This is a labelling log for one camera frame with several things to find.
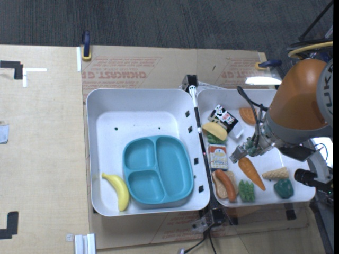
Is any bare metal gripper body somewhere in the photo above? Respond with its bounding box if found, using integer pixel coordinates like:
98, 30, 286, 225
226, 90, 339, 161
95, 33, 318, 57
244, 130, 283, 158

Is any white plastic tray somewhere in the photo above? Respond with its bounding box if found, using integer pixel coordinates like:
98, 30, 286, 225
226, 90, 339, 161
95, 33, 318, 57
86, 88, 211, 217
196, 88, 317, 208

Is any orange and white carton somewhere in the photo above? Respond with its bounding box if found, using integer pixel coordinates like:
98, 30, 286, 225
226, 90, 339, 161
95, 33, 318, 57
207, 144, 229, 171

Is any orange carrot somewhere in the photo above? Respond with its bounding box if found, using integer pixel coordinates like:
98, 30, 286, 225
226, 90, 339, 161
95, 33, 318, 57
237, 156, 266, 192

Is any orange sausage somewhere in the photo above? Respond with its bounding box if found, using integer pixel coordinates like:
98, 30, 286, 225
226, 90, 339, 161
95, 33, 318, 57
215, 168, 237, 203

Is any orange waffle biscuit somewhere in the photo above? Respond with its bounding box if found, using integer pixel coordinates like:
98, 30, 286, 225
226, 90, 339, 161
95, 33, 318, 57
238, 107, 259, 126

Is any beige ice cream cone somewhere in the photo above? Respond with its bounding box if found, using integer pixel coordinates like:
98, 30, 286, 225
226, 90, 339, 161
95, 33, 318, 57
262, 166, 290, 181

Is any yellow and green sandwich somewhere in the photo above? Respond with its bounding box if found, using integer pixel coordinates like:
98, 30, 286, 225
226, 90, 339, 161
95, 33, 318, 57
201, 121, 229, 145

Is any tan bread slice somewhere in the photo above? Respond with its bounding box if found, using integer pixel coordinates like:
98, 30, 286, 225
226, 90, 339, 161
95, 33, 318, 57
211, 170, 239, 199

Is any cow print milk carton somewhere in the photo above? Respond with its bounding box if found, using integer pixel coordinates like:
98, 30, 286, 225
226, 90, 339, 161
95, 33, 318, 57
207, 104, 245, 140

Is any thin black and white rod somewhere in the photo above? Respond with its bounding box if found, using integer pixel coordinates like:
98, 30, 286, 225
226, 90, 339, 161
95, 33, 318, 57
188, 85, 213, 212

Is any green bell pepper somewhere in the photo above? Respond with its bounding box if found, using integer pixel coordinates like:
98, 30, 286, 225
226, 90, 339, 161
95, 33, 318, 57
273, 178, 295, 199

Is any blue divided plate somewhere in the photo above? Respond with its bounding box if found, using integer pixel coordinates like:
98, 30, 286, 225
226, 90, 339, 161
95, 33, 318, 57
122, 134, 195, 206

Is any yellow banana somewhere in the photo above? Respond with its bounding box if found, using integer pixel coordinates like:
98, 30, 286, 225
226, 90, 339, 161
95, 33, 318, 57
101, 171, 131, 212

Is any brown cardboard board red print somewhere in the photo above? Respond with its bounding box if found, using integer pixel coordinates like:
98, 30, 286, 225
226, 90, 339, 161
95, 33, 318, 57
80, 44, 311, 250

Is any black cylinder on white bracket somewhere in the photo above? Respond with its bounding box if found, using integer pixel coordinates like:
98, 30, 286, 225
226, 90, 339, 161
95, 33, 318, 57
293, 140, 334, 193

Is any black block with thin wires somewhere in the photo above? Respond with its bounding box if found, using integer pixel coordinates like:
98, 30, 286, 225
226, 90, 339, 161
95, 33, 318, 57
182, 74, 199, 91
191, 207, 226, 233

